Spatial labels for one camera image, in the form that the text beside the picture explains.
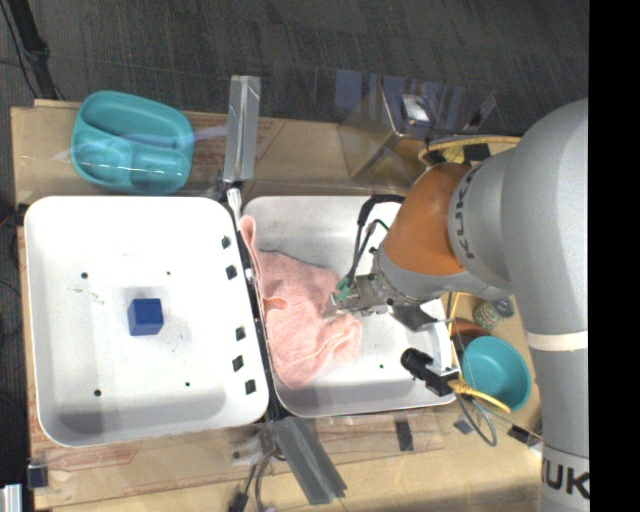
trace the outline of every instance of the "white tray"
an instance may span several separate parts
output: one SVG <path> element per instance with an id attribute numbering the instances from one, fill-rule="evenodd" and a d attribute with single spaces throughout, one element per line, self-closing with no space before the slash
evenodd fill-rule
<path id="1" fill-rule="evenodd" d="M 256 245 L 263 251 L 280 251 L 306 263 L 334 270 L 343 276 L 351 265 L 357 230 L 356 219 L 367 197 L 260 197 L 250 201 L 244 213 L 256 220 Z M 390 225 L 399 205 L 374 207 L 369 221 L 380 218 Z M 378 228 L 371 239 L 377 246 L 384 237 Z M 372 256 L 365 251 L 358 273 L 367 273 Z M 424 310 L 444 319 L 440 300 Z M 400 364 L 409 347 L 433 354 L 434 345 L 449 343 L 445 323 L 423 333 L 412 333 L 389 315 L 362 318 L 359 357 L 348 364 L 333 365 L 309 385 L 290 390 L 275 379 L 282 405 L 301 417 L 362 414 L 449 403 L 453 395 L 439 397 L 425 383 L 412 380 Z"/>
<path id="2" fill-rule="evenodd" d="M 38 413 L 53 440 L 99 444 L 250 424 L 264 414 L 269 395 L 251 304 L 220 204 L 49 197 L 28 209 L 25 237 Z M 163 328 L 131 336 L 132 299 L 155 297 Z"/>

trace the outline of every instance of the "cloth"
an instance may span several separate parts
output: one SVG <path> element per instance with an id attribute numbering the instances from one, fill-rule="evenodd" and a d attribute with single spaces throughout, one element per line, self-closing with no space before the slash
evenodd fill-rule
<path id="1" fill-rule="evenodd" d="M 338 275 L 279 252 L 256 249 L 256 223 L 248 215 L 240 219 L 240 232 L 253 261 L 271 361 L 280 381 L 298 389 L 332 360 L 353 360 L 360 351 L 360 321 L 351 314 L 331 321 L 323 318 Z"/>

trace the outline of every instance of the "turquoise bowl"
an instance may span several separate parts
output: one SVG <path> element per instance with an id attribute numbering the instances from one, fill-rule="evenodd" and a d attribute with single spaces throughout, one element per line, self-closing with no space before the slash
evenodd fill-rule
<path id="1" fill-rule="evenodd" d="M 186 116 L 168 105 L 98 91 L 80 105 L 71 161 L 94 185 L 126 194 L 168 195 L 191 171 L 194 136 Z"/>
<path id="2" fill-rule="evenodd" d="M 531 374 L 520 353 L 495 336 L 480 336 L 466 347 L 462 375 L 471 387 L 520 409 L 531 393 Z"/>

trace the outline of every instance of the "hole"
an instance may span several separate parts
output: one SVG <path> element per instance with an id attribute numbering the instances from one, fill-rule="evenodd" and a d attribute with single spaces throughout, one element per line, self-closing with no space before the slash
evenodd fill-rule
<path id="1" fill-rule="evenodd" d="M 250 395 L 256 390 L 256 381 L 251 379 L 244 383 L 244 390 L 247 395 Z"/>
<path id="2" fill-rule="evenodd" d="M 233 371 L 234 372 L 237 372 L 243 366 L 244 366 L 244 361 L 242 360 L 242 356 L 238 356 L 233 360 Z"/>
<path id="3" fill-rule="evenodd" d="M 225 270 L 227 272 L 228 279 L 233 279 L 238 275 L 238 271 L 236 270 L 236 267 L 234 267 L 233 265 L 229 265 Z"/>

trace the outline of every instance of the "black pole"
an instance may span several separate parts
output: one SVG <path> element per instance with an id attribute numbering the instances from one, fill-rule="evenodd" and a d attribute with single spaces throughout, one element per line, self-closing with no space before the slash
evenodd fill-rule
<path id="1" fill-rule="evenodd" d="M 33 19 L 31 7 L 29 6 L 29 0 L 7 1 L 16 29 L 22 40 L 24 56 L 36 77 L 40 94 L 42 94 L 43 98 L 57 100 L 58 94 L 56 87 L 49 73 L 49 67 L 47 66 L 49 47 L 38 34 L 38 28 Z"/>

